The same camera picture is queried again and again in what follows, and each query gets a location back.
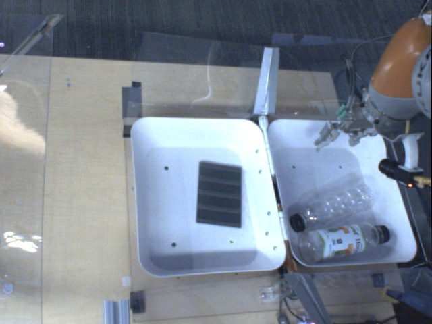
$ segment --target black bottle cap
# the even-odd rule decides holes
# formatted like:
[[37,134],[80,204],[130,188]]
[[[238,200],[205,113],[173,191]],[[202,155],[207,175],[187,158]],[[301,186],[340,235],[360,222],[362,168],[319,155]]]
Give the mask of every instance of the black bottle cap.
[[390,231],[385,225],[378,225],[377,226],[383,233],[383,240],[380,241],[380,244],[385,244],[387,241],[390,240]]
[[290,225],[296,233],[303,232],[306,229],[306,222],[304,222],[304,218],[299,213],[291,215]]

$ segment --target white label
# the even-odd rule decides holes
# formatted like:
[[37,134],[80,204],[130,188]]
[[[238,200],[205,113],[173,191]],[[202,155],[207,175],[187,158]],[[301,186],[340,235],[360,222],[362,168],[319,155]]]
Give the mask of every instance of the white label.
[[323,259],[349,256],[365,250],[365,235],[358,225],[319,229],[316,232],[324,243]]

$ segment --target plastic bottle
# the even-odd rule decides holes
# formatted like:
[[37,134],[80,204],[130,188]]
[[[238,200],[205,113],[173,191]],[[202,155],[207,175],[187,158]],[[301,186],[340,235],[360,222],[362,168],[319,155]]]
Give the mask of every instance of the plastic bottle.
[[303,232],[328,226],[338,217],[347,218],[371,207],[371,190],[361,184],[333,195],[318,196],[313,202],[304,205],[301,212],[290,216],[290,225],[295,232]]
[[343,225],[300,233],[298,247],[306,263],[349,256],[376,248],[390,239],[385,225]]

